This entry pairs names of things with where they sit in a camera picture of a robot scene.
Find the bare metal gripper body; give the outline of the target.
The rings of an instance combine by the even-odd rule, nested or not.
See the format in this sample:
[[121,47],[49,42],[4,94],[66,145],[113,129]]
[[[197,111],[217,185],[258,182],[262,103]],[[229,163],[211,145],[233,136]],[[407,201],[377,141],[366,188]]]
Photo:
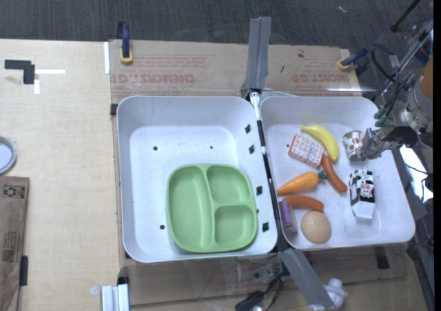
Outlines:
[[374,115],[377,136],[391,147],[433,147],[433,102],[392,101]]

